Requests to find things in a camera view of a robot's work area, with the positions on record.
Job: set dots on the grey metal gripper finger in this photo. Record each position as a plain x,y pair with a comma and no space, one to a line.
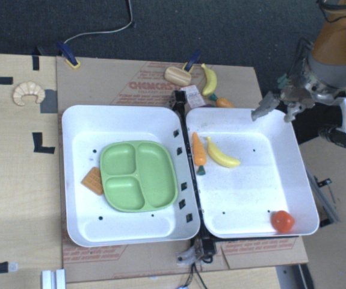
266,105
294,110

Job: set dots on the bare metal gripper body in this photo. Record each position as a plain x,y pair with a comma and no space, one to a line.
299,95

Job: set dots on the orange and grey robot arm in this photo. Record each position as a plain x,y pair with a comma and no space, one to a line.
332,41

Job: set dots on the orange carrot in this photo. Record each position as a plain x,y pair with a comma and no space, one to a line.
224,102
199,152

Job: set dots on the yellow banana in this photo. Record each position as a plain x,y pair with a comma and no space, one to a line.
221,158
210,81

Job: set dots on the white packet with pink print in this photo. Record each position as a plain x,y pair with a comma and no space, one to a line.
194,96

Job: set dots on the white plastic tray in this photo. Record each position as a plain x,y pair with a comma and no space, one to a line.
124,227
245,191

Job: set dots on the tan bread roll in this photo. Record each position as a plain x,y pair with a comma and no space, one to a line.
177,76

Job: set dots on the red tomato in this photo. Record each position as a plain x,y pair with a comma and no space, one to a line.
282,221

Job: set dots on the green divided plate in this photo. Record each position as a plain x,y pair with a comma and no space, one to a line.
154,173

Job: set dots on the brown cardboard board red print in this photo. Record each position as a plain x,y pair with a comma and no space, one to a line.
100,83

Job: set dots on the orange waffle biscuit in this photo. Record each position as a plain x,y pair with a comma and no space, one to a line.
92,182

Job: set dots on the cream croissant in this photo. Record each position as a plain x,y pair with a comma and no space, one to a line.
28,90

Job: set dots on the black cylinder on white bracket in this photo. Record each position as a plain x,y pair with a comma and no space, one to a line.
336,135

